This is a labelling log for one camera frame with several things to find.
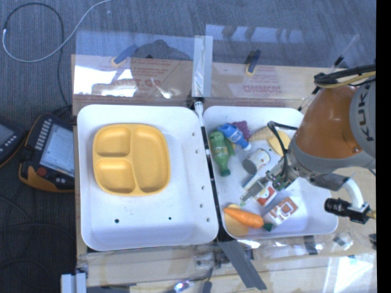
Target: yellow plate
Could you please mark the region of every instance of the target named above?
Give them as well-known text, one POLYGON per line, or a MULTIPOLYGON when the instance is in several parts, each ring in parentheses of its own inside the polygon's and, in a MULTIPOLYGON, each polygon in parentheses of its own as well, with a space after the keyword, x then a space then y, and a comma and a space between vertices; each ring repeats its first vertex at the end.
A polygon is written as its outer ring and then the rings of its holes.
POLYGON ((113 124, 93 140, 93 172, 98 185, 116 195, 156 194, 170 181, 170 157, 160 130, 143 124, 113 124))

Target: orange carrot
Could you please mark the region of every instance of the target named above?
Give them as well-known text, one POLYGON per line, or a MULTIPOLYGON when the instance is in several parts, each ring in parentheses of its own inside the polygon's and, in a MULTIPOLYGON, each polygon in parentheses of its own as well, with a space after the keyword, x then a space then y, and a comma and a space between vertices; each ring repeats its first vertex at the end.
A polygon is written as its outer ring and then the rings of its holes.
POLYGON ((255 229, 263 227, 264 222, 260 215, 236 208, 224 208, 224 212, 247 227, 255 229))

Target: blue bottle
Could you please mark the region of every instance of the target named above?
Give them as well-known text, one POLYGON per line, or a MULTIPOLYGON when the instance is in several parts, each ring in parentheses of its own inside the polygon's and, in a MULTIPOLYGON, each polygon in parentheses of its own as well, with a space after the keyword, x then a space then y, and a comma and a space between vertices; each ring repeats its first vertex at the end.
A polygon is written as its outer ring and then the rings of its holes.
POLYGON ((240 145, 244 151, 249 151, 251 149, 251 143, 244 138, 243 132, 236 126, 226 123, 217 127, 217 130, 222 132, 225 138, 232 143, 240 145))

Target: toy bottle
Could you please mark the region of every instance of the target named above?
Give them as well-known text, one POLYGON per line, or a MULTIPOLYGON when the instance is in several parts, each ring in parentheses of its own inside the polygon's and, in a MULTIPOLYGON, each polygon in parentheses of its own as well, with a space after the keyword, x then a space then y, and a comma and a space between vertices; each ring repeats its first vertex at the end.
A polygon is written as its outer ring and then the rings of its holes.
POLYGON ((228 169, 228 159, 230 157, 228 148, 225 144, 224 135, 220 131, 212 132, 209 135, 211 144, 211 153, 214 161, 220 169, 220 175, 223 177, 231 175, 228 169))
POLYGON ((243 132, 238 127, 226 123, 217 127, 217 130, 222 132, 232 143, 240 145, 244 151, 251 149, 251 144, 244 138, 243 132))

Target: green bottle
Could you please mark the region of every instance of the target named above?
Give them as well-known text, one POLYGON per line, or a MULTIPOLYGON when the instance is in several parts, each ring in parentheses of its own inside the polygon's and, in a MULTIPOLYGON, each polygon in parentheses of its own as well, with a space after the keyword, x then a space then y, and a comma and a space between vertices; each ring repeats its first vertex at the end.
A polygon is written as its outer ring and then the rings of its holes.
POLYGON ((212 132, 209 135, 211 144, 211 153, 214 161, 220 168, 220 175, 223 177, 231 175, 228 169, 228 158, 230 154, 228 152, 227 144, 225 143, 224 134, 220 131, 212 132))

